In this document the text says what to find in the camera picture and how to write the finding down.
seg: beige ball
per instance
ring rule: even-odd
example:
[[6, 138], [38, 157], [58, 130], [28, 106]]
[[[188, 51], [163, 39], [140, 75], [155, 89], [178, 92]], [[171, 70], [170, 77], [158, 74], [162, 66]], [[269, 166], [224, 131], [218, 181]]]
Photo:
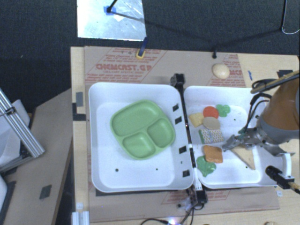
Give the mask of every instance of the beige ball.
[[226, 79], [230, 74], [230, 70], [225, 64], [215, 64], [212, 66], [212, 73], [219, 79]]

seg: green plate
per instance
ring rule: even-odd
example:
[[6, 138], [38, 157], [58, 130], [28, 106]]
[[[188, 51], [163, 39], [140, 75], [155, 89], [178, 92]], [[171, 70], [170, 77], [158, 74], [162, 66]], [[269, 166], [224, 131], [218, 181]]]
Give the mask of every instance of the green plate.
[[117, 111], [111, 118], [113, 135], [134, 159], [148, 159], [175, 140], [175, 130], [160, 107], [140, 100]]

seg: yellow clip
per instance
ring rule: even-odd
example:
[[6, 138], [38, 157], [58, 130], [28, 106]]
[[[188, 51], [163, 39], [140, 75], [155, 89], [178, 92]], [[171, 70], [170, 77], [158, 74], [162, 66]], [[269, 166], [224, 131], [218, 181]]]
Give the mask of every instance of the yellow clip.
[[137, 59], [141, 60], [141, 59], [144, 58], [145, 52], [146, 52], [146, 51], [144, 50], [144, 52], [142, 53], [141, 56], [139, 56], [139, 52], [140, 52], [140, 49], [137, 50], [135, 57], [136, 57]]

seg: robotic hand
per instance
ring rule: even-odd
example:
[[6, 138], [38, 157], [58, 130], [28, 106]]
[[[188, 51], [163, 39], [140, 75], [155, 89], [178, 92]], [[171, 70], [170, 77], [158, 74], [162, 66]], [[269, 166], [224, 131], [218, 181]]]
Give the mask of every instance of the robotic hand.
[[[239, 133], [232, 135], [226, 144], [222, 146], [223, 151], [232, 149], [238, 145], [251, 149], [255, 145], [264, 147], [273, 156], [282, 156], [285, 159], [287, 153], [279, 147], [279, 144], [288, 142], [291, 139], [299, 139], [299, 71], [287, 74], [277, 80], [262, 84], [257, 81], [258, 86], [254, 86], [251, 93], [257, 93], [250, 102], [250, 111], [246, 126]], [[262, 93], [276, 86], [279, 86], [274, 96]], [[255, 128], [248, 128], [256, 107], [264, 101], [256, 103], [259, 97], [269, 98], [270, 101], [262, 114], [258, 118]], [[268, 167], [266, 173], [284, 189], [292, 188], [287, 185], [291, 179], [286, 178], [286, 172], [281, 172], [274, 167]]]

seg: silver sheet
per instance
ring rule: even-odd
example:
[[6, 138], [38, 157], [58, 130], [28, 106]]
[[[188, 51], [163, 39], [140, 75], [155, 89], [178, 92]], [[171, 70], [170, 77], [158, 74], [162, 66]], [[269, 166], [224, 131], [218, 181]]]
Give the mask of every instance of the silver sheet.
[[115, 14], [107, 15], [105, 7], [113, 0], [77, 0], [79, 38], [102, 38], [143, 41], [146, 28], [142, 0], [118, 0]]

